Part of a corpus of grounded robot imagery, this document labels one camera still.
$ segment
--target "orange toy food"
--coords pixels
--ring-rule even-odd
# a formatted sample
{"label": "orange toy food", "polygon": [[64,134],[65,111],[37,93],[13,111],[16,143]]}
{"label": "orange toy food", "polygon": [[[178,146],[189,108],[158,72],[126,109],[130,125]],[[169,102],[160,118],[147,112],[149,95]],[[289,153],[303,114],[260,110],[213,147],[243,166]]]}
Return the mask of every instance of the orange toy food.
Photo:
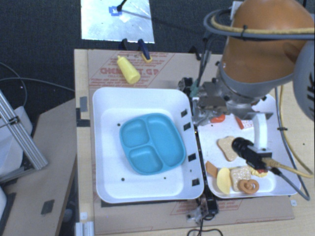
{"label": "orange toy food", "polygon": [[242,179],[238,182],[238,188],[246,194],[254,194],[259,189],[259,183],[254,179]]}

